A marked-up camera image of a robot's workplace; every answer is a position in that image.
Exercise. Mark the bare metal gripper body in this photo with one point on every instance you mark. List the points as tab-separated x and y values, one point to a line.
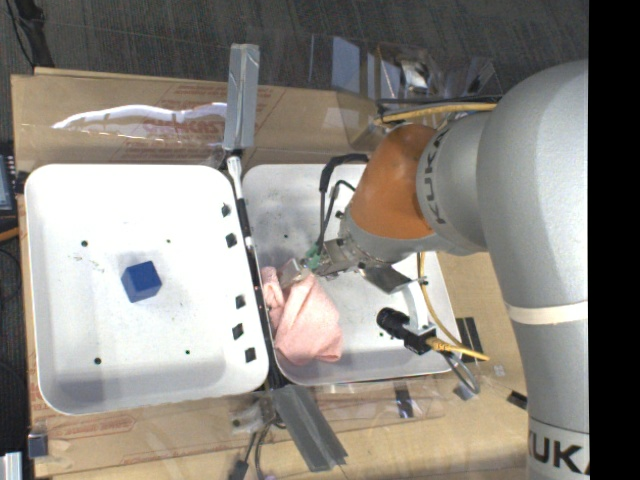
337	259

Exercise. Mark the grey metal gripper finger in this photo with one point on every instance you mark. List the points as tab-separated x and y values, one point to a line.
291	273

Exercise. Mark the pink cloth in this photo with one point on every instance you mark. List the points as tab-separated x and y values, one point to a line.
305	318

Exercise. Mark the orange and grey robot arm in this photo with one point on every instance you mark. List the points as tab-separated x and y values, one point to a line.
530	208

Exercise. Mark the thin black and white rod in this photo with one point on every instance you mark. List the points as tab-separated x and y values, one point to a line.
243	213

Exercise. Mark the white plastic tray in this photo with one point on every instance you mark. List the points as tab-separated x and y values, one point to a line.
150	368
380	363

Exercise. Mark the blue cube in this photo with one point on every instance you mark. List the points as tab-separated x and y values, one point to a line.
141	282

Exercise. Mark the brown cardboard board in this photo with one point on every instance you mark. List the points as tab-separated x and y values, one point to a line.
150	113

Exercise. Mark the black cylinder on white bracket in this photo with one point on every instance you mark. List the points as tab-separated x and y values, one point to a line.
400	324

